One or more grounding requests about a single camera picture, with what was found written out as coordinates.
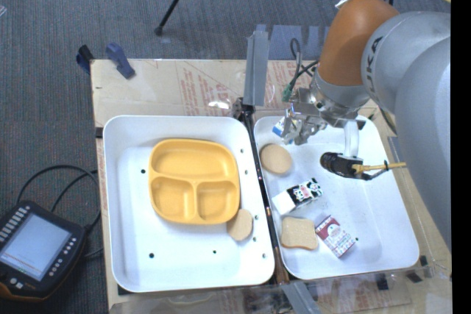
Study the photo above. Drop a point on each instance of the yellow divided plate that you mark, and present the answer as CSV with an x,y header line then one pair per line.
x,y
193,180

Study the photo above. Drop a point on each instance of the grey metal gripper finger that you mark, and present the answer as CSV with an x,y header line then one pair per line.
x,y
288,130
304,134

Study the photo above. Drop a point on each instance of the brown cardboard board red print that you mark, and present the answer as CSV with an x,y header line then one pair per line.
x,y
154,88

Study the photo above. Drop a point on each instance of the white plastic tray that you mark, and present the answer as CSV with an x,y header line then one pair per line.
x,y
184,261
368,217

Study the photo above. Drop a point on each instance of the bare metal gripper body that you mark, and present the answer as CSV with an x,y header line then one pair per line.
x,y
320,110

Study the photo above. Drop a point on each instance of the black and white cow carton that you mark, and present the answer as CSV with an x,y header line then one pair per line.
x,y
300,195

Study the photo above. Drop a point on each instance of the tan bread slice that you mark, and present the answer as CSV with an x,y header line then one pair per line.
x,y
299,233

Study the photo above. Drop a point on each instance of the blue and white small carton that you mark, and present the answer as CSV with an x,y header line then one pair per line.
x,y
278,128

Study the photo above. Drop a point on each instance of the red and white carton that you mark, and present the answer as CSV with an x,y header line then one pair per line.
x,y
335,236

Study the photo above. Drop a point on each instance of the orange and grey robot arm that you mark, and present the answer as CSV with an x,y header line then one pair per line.
x,y
404,84

